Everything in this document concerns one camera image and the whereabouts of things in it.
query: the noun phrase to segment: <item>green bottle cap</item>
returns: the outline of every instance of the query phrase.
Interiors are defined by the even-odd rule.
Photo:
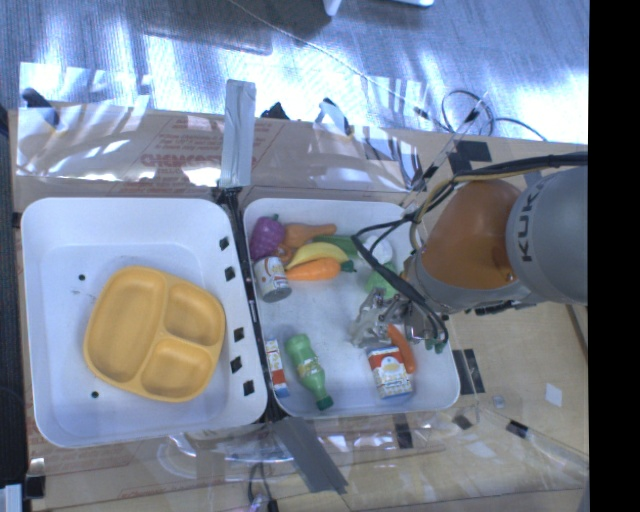
[[[328,409],[333,405],[333,398],[327,395],[324,398],[321,398],[320,400],[318,400],[316,402],[316,405],[318,406],[318,409],[320,409],[321,411],[324,411],[325,409]]]

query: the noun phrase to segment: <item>yellow plate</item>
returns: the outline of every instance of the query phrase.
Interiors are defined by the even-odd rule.
[[[172,274],[130,266],[102,289],[85,333],[84,358],[116,387],[184,402],[207,387],[224,335],[224,309],[216,297]]]

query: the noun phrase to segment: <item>toy banana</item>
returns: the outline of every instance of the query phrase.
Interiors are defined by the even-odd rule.
[[[319,258],[333,258],[337,260],[338,263],[349,261],[347,253],[337,245],[330,244],[328,242],[311,242],[304,244],[295,252],[293,258],[291,258],[291,261],[287,264],[285,269],[289,270],[296,265],[306,263],[307,261],[317,260]]]

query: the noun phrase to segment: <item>tin can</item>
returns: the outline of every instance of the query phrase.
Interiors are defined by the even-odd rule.
[[[258,291],[265,302],[277,302],[291,295],[284,265],[277,256],[267,256],[253,266]]]

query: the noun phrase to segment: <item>metallic surface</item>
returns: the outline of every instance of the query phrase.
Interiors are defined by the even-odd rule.
[[[587,0],[344,0],[334,17],[322,0],[5,0],[0,13],[7,108],[34,87],[50,100],[223,114],[235,79],[256,83],[257,115],[281,102],[313,121],[329,97],[355,125],[443,131],[486,94],[493,118],[587,143]],[[480,128],[539,139],[489,117]]]

